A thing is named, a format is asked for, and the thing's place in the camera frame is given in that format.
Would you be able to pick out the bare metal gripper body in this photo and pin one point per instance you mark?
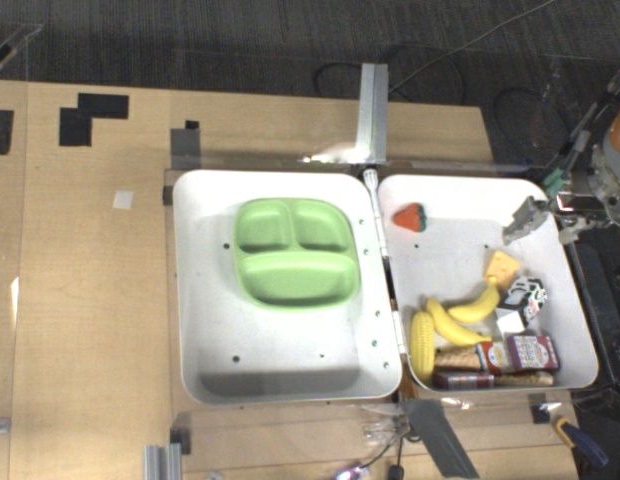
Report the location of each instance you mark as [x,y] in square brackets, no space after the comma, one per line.
[585,207]

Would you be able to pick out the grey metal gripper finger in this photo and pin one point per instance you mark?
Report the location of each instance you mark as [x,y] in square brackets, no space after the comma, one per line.
[534,209]
[516,232]

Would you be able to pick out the yellow cheese wedge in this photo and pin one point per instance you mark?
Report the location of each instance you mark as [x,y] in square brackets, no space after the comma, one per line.
[504,267]

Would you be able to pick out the white plastic tray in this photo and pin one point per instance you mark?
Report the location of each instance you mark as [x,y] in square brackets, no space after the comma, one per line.
[460,258]
[290,348]

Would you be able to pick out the black and white milk carton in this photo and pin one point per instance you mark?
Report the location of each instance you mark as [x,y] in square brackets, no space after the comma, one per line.
[527,298]

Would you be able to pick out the yellow banana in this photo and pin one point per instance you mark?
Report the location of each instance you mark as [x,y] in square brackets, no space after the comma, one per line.
[452,328]
[477,309]

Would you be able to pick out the red strawberry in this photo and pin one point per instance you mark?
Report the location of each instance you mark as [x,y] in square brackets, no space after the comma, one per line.
[407,217]

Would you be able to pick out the purple carton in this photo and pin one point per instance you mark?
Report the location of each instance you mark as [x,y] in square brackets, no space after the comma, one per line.
[532,352]

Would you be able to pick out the red and white packet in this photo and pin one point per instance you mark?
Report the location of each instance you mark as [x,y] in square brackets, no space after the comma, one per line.
[492,358]

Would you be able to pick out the brown waffle biscuit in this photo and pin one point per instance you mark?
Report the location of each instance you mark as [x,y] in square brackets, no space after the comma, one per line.
[457,359]

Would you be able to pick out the yellow corn cob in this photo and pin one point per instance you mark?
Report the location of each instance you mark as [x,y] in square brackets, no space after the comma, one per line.
[422,345]

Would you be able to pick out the tan biscuit bar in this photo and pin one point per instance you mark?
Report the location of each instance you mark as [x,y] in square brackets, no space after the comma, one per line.
[525,379]

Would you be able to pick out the dark red box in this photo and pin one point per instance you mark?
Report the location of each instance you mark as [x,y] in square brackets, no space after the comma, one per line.
[462,381]

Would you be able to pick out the green divided plate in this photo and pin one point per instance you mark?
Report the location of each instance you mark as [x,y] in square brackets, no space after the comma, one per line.
[295,273]

